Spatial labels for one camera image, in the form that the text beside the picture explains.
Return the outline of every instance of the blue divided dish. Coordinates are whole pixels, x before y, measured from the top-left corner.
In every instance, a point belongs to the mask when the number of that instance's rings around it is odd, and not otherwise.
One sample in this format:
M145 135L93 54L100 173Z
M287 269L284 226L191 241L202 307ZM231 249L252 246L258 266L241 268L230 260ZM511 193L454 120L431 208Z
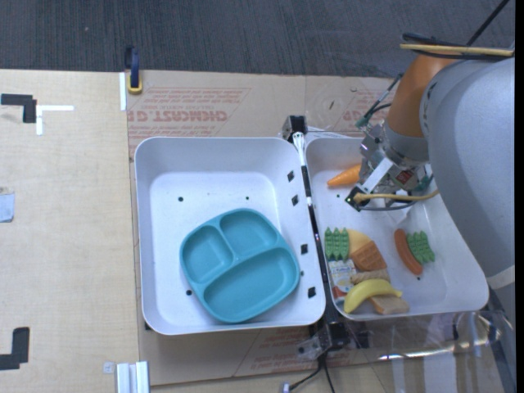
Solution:
M182 270L218 320L241 323L295 290L300 270L280 232L259 212L221 214L190 232L180 246Z

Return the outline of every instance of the banana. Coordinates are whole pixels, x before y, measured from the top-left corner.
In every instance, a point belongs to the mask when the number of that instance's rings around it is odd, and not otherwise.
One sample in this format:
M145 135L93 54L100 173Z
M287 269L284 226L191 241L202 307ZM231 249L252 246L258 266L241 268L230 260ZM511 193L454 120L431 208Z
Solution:
M397 297L402 296L402 291L396 290L385 279L372 278L359 282L346 294L344 299L344 311L351 313L366 299L372 296L392 294Z

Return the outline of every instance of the blue and yellow clamp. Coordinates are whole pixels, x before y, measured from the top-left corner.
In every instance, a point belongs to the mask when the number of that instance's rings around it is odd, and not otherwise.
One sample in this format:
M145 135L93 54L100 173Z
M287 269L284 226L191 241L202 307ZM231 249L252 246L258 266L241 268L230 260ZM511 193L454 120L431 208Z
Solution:
M125 68L130 70L129 78L126 80L128 92L136 95L142 92L142 78L140 77L138 49L133 45L125 48Z

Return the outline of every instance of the carrot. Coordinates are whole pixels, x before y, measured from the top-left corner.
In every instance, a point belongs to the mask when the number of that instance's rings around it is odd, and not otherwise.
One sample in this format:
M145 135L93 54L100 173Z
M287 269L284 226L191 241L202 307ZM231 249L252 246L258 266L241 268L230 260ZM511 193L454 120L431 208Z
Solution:
M396 251L398 252L404 265L415 275L422 273L422 265L415 259L409 249L406 233L402 228L397 228L394 233Z
M339 185L352 185L357 183L360 179L360 164L351 166L349 169L340 172L334 178L331 178L327 181L329 187L335 187Z

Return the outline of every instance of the gray floor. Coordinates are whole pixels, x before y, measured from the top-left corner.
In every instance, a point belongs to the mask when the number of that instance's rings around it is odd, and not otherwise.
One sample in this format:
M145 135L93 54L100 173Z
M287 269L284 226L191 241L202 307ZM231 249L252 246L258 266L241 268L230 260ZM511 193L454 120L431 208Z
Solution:
M392 77L404 32L466 43L502 0L0 0L0 68ZM515 0L476 45L515 39Z

